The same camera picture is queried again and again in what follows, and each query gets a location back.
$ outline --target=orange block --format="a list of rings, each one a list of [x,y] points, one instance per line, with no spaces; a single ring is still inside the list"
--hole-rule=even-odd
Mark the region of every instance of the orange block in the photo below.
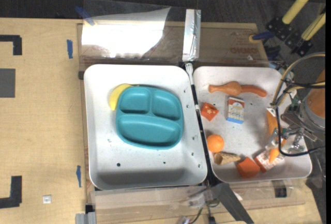
[[[205,102],[201,109],[201,115],[211,121],[219,111],[210,103]]]
[[[246,157],[242,162],[237,164],[237,170],[242,178],[253,178],[259,173],[260,166],[251,158]]]

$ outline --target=toy orange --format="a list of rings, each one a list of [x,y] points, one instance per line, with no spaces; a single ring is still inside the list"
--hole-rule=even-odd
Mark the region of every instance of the toy orange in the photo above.
[[[213,152],[220,152],[224,147],[224,139],[217,134],[210,135],[207,138],[208,149]]]

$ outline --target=wooden board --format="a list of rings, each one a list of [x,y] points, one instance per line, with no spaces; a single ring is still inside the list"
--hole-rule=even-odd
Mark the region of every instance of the wooden board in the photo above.
[[[0,34],[23,41],[22,56],[12,55],[12,43],[0,42],[0,68],[16,69],[15,98],[0,98],[1,198],[9,196],[11,176],[22,176],[22,203],[0,209],[1,223],[74,223],[75,214],[85,211],[80,22],[0,19]],[[44,195],[51,195],[52,203],[43,204]]]

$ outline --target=plywood table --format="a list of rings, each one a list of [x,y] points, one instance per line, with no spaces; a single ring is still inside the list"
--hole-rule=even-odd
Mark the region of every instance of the plywood table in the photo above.
[[[20,35],[22,55],[0,42],[0,68],[15,69],[14,98],[0,98],[0,198],[22,176],[22,203],[0,223],[74,223],[84,213],[86,177],[77,26],[82,20],[0,18],[0,35]],[[73,43],[69,58],[67,40]],[[77,168],[81,169],[81,182]],[[256,223],[321,223],[308,187],[301,205],[249,210]],[[51,203],[43,196],[51,195]],[[233,221],[229,213],[219,222]],[[196,223],[206,223],[201,217]],[[169,223],[152,220],[138,223]]]

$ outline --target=small toy item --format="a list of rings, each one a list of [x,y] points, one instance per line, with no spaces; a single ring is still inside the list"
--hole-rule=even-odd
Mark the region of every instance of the small toy item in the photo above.
[[[271,136],[275,128],[278,128],[277,119],[268,110],[267,112],[267,122],[268,122],[268,136]]]
[[[260,88],[257,87],[255,85],[240,85],[238,82],[236,81],[231,81],[227,84],[224,85],[209,85],[208,87],[208,91],[210,93],[214,93],[214,92],[224,92],[228,95],[231,96],[237,96],[240,93],[254,93],[257,94],[261,97],[266,97],[267,96],[267,92]]]
[[[174,94],[159,88],[129,87],[119,97],[115,124],[125,143],[168,150],[182,138],[182,104]]]
[[[281,141],[281,146],[283,147],[285,143],[286,143],[286,139],[283,139]],[[269,162],[272,163],[279,155],[280,155],[280,152],[279,152],[278,146],[276,146],[276,148],[272,148],[269,151]]]
[[[244,122],[244,107],[245,103],[243,100],[229,97],[227,107],[227,120],[242,124]]]
[[[132,85],[124,83],[119,86],[117,86],[112,93],[110,94],[109,97],[109,106],[110,108],[114,111],[116,110],[117,107],[117,102],[122,94],[123,91],[125,91],[127,88],[132,87]]]
[[[223,165],[230,162],[241,160],[240,156],[228,152],[217,152],[214,154],[214,161],[218,165]]]
[[[260,171],[260,167],[249,157],[238,163],[236,167],[242,178],[253,178]]]
[[[201,109],[201,115],[211,121],[219,111],[210,103],[205,102]]]
[[[257,157],[254,158],[254,161],[258,164],[258,166],[260,166],[262,172],[266,172],[280,163],[284,157],[284,155],[279,154],[275,159],[272,160],[272,162],[270,162],[268,151],[264,151],[258,154]]]
[[[224,139],[217,134],[210,135],[207,138],[207,146],[213,153],[220,152],[224,148]]]

